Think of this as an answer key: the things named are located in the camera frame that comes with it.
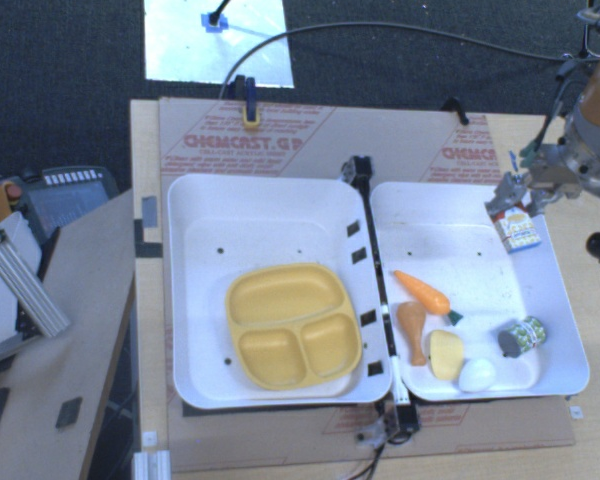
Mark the yellow divided plate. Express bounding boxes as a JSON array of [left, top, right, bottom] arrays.
[[224, 262, 364, 392]]

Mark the white egg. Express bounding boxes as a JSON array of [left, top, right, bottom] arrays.
[[457, 357, 498, 394]]

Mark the brown cardboard board red print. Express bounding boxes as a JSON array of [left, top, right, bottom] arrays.
[[157, 96, 577, 474]]

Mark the red white blue carton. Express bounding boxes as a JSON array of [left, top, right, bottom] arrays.
[[492, 202, 544, 255]]

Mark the thin black and white rod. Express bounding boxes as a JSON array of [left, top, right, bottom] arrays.
[[353, 167, 412, 412]]

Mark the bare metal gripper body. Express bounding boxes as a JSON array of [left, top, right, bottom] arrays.
[[522, 136, 600, 204]]

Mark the yellow potato half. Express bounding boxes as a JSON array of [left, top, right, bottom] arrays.
[[425, 329, 466, 382]]

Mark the green can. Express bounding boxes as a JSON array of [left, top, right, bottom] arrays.
[[496, 315, 548, 359]]

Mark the orange chicken drumstick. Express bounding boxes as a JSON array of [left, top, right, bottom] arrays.
[[396, 300, 428, 368]]

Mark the white plastic tray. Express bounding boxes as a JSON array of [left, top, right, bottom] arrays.
[[166, 172, 394, 411], [369, 181, 592, 403]]

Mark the orange carrot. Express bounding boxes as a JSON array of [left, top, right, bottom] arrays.
[[392, 269, 465, 327]]

